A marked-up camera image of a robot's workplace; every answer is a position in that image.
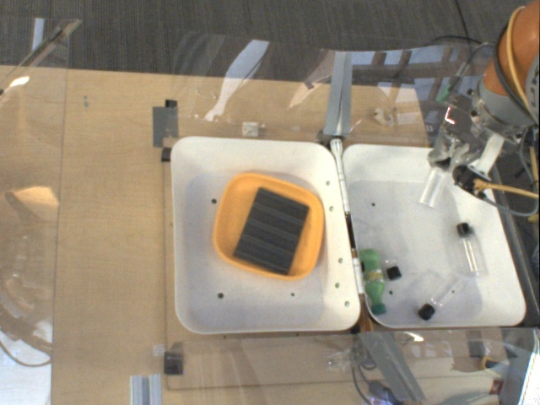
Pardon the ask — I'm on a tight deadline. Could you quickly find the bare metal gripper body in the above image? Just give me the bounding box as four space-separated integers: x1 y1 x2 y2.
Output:
438 93 495 154

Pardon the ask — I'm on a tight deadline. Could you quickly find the clear plastic bottle without cap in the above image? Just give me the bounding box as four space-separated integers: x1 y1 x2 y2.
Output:
418 163 451 208

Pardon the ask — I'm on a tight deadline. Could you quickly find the white plastic tray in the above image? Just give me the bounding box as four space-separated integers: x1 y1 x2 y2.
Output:
341 143 527 330
170 136 362 336

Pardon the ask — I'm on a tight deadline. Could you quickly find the clear bottle with black cap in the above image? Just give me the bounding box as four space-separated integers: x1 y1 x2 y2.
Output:
417 278 464 321
456 222 485 277

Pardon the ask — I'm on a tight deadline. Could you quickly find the green plastic bottle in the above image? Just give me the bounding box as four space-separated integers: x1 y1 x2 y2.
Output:
358 247 388 316

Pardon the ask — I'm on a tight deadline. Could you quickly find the dark grey ribbed block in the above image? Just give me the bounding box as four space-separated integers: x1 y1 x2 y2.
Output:
233 186 311 277

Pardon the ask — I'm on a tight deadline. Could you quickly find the orange plate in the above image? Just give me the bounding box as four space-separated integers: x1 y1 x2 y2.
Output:
212 171 327 282

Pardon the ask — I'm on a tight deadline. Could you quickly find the black cylinder on white bracket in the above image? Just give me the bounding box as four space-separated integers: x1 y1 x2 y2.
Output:
451 134 506 190

